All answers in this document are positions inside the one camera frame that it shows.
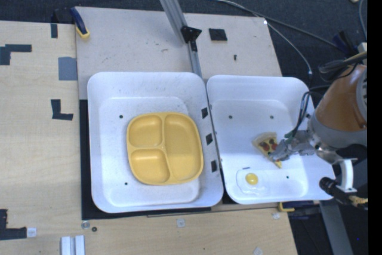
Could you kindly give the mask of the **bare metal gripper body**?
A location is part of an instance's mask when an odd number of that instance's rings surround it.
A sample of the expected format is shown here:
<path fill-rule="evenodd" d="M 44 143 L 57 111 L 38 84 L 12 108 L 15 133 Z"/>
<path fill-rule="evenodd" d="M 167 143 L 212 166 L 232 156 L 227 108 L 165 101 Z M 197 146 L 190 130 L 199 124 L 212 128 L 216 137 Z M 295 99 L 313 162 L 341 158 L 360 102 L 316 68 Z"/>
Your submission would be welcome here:
<path fill-rule="evenodd" d="M 322 141 L 316 133 L 298 130 L 285 135 L 285 159 L 293 155 L 317 155 L 329 164 L 339 163 L 339 155 L 335 148 Z"/>

